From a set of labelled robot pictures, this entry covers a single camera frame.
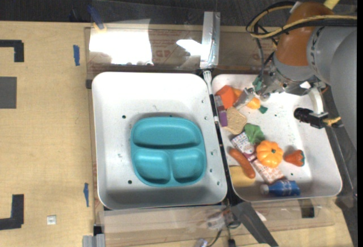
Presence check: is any pink and white carton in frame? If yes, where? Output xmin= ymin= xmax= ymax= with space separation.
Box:
xmin=230 ymin=131 xmax=258 ymax=162
xmin=250 ymin=158 xmax=285 ymax=185

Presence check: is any red pepper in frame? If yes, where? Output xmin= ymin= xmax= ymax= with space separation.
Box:
xmin=284 ymin=149 xmax=306 ymax=168

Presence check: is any blue bottle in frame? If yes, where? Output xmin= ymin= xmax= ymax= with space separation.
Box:
xmin=259 ymin=179 xmax=302 ymax=198

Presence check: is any orange sausage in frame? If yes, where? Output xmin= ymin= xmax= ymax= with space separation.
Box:
xmin=228 ymin=147 xmax=257 ymax=180

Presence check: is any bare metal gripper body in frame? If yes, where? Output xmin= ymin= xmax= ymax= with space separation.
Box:
xmin=256 ymin=69 xmax=302 ymax=98

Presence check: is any blue divided plate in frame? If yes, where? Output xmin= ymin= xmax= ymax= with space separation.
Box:
xmin=130 ymin=116 xmax=208 ymax=188

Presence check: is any orange carton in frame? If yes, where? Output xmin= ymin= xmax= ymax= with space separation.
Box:
xmin=214 ymin=84 xmax=242 ymax=110

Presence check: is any purple carton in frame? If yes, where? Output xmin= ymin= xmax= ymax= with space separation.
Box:
xmin=214 ymin=95 xmax=229 ymax=128

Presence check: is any green lettuce leaf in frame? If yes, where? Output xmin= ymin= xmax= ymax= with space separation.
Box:
xmin=244 ymin=123 xmax=266 ymax=145

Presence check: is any orange pumpkin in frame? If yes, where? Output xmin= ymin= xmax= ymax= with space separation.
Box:
xmin=255 ymin=139 xmax=284 ymax=169

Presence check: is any yellow oval toy food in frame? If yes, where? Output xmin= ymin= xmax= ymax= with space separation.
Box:
xmin=229 ymin=165 xmax=256 ymax=188

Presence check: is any tan bread slice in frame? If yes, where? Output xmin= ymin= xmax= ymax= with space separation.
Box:
xmin=225 ymin=107 xmax=248 ymax=135

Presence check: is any thin black and white rod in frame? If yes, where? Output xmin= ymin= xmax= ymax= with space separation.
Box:
xmin=202 ymin=70 xmax=232 ymax=202

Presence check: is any black cylinder on white bracket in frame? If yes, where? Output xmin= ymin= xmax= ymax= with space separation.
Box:
xmin=293 ymin=86 xmax=330 ymax=130

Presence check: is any white plastic tray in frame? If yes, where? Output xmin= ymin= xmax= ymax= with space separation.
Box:
xmin=210 ymin=73 xmax=343 ymax=203
xmin=91 ymin=71 xmax=229 ymax=211

